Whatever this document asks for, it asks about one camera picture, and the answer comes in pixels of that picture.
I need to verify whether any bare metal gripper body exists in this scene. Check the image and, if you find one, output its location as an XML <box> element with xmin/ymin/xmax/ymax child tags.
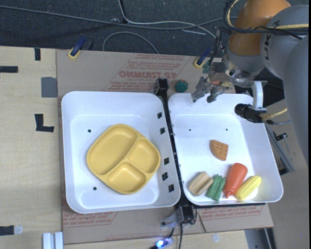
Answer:
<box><xmin>207</xmin><ymin>61</ymin><xmax>258</xmax><ymax>93</ymax></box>

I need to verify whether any yellow toy corn cob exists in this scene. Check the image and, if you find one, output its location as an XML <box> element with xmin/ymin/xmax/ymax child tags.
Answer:
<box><xmin>235</xmin><ymin>175</ymin><xmax>262</xmax><ymax>201</ymax></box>

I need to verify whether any tan toy bread roll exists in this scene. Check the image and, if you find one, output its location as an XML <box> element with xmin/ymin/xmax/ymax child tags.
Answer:
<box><xmin>188</xmin><ymin>171</ymin><xmax>214</xmax><ymax>197</ymax></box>

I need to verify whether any orange waffle piece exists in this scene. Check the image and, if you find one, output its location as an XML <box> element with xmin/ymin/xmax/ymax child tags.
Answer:
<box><xmin>209</xmin><ymin>139</ymin><xmax>229</xmax><ymax>161</ymax></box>

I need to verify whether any black block with wires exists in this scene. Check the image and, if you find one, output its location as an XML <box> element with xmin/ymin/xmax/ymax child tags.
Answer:
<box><xmin>152</xmin><ymin>78</ymin><xmax>169</xmax><ymax>96</ymax></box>
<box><xmin>160</xmin><ymin>205</ymin><xmax>197</xmax><ymax>230</ymax></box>

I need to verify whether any green and orange round toy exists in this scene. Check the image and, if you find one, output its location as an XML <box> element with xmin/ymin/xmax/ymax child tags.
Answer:
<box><xmin>174</xmin><ymin>79</ymin><xmax>189</xmax><ymax>93</ymax></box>

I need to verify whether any yellow divided plate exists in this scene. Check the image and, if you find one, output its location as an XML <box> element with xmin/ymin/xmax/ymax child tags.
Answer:
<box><xmin>86</xmin><ymin>123</ymin><xmax>162</xmax><ymax>195</ymax></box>

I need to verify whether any green toy asparagus bundle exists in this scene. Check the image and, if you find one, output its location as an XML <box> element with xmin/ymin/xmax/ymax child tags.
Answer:
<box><xmin>206</xmin><ymin>174</ymin><xmax>227</xmax><ymax>201</ymax></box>

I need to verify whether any white plastic tray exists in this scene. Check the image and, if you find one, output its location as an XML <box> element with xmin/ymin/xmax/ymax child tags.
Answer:
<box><xmin>61</xmin><ymin>91</ymin><xmax>181</xmax><ymax>214</ymax></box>
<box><xmin>168</xmin><ymin>92</ymin><xmax>284</xmax><ymax>206</ymax></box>

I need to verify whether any orange toy bottle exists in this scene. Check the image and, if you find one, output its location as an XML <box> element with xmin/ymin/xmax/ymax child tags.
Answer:
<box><xmin>223</xmin><ymin>162</ymin><xmax>249</xmax><ymax>199</ymax></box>

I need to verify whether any brown cardboard board red print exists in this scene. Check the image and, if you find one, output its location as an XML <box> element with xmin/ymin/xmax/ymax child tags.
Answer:
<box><xmin>55</xmin><ymin>49</ymin><xmax>275</xmax><ymax>245</ymax></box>

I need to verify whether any black cylinder on white bracket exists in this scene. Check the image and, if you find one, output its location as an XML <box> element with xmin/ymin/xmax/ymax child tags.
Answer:
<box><xmin>234</xmin><ymin>80</ymin><xmax>268</xmax><ymax>123</ymax></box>

